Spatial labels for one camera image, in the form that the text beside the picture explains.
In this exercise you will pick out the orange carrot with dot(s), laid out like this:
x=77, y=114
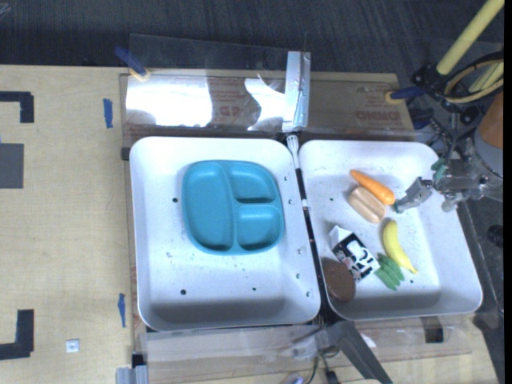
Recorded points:
x=372, y=185

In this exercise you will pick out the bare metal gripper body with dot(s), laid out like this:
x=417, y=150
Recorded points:
x=460, y=182

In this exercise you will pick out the tan sausage in bun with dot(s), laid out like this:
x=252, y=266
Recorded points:
x=365, y=206

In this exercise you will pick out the blue divided plate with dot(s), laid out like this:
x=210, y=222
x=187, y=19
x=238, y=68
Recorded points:
x=208, y=206

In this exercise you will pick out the yellow banana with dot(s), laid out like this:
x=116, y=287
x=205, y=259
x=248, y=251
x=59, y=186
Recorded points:
x=394, y=244

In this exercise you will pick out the green pea pods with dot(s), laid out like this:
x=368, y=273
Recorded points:
x=390, y=272

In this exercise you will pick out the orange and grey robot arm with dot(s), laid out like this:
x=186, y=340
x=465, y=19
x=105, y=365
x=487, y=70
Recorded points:
x=493, y=124

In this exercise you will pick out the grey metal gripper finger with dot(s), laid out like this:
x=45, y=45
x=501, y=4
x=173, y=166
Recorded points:
x=414, y=196
x=452, y=204

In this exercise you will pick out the white plastic tray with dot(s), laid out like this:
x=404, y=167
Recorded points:
x=436, y=262
x=224, y=286

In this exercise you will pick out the black and white carton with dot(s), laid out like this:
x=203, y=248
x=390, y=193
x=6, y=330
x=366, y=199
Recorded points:
x=356, y=256

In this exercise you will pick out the brown round biscuit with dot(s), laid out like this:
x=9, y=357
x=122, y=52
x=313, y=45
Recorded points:
x=339, y=280

